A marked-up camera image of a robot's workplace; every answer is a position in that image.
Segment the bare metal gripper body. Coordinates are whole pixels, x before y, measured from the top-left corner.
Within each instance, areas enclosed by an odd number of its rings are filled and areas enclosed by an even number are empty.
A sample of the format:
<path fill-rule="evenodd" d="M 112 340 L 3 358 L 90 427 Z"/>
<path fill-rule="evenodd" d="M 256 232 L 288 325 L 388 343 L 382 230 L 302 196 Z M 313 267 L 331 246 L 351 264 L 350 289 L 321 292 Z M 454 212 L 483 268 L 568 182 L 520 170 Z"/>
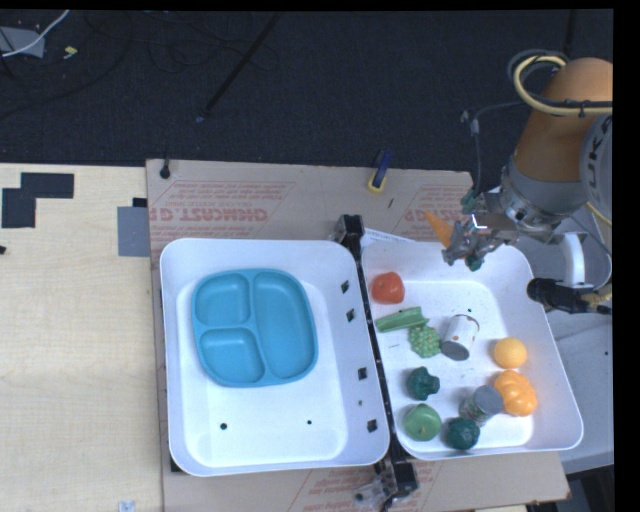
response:
<path fill-rule="evenodd" d="M 540 210 L 536 205 L 510 193 L 481 193 L 471 213 L 472 227 L 482 237 L 499 245 L 512 244 L 522 237 L 546 242 L 561 223 L 561 216 Z"/>

